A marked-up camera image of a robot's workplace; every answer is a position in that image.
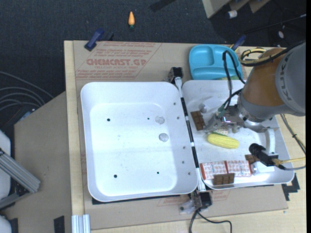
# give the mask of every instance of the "blue clamp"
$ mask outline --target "blue clamp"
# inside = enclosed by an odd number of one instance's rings
[[[94,47],[96,47],[96,41],[99,41],[103,38],[104,32],[105,31],[101,28],[97,29],[92,38],[90,39],[90,41],[86,43],[84,47],[87,50],[92,51]]]

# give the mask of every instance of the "blue container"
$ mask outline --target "blue container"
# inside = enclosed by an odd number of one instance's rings
[[[217,44],[197,45],[190,50],[189,65],[192,78],[194,80],[226,79],[223,61],[223,52],[226,50],[231,53],[238,73],[243,78],[242,67],[235,51]],[[237,73],[229,54],[226,54],[226,62],[230,77],[237,79]]]

